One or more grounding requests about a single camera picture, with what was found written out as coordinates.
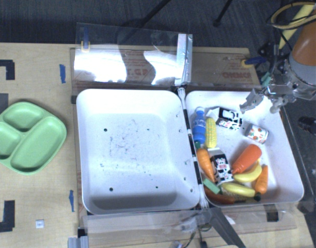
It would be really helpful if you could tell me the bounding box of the black white cow print carton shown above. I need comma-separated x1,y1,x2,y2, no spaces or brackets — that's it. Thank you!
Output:
215,106,244,132
208,148,234,186

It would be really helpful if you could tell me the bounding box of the white plastic tray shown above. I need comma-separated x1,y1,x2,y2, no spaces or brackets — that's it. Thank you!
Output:
75,88,201,215
185,90,305,208

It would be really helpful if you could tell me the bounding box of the green block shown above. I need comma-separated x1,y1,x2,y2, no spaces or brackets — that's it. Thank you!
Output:
202,178,222,195

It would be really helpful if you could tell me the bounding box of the orange carrot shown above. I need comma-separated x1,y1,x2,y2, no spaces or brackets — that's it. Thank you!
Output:
254,164,269,202
195,141,216,183

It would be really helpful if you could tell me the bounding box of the yellow banana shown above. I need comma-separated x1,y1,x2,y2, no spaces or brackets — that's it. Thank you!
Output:
232,161,263,183
221,181,257,198

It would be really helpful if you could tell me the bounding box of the red brown sausage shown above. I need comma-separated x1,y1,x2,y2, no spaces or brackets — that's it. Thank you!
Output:
203,186,236,205

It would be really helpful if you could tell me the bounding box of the green divided plate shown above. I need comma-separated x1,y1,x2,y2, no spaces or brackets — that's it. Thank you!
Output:
0,101,68,176

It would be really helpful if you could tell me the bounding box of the blue plastic bottle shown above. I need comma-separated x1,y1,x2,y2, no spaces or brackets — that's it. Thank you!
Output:
191,106,207,144

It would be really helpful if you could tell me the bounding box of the orange squeeze bottle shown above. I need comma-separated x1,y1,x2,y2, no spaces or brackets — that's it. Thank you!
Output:
231,144,263,176

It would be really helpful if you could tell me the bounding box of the yellow corn cob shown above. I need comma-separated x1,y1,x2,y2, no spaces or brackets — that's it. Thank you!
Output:
204,117,218,149

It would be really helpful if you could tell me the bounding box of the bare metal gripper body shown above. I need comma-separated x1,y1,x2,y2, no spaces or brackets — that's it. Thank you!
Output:
262,59,316,103

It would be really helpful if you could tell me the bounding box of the white can with orange print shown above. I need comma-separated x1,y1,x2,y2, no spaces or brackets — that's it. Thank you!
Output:
244,123,270,145

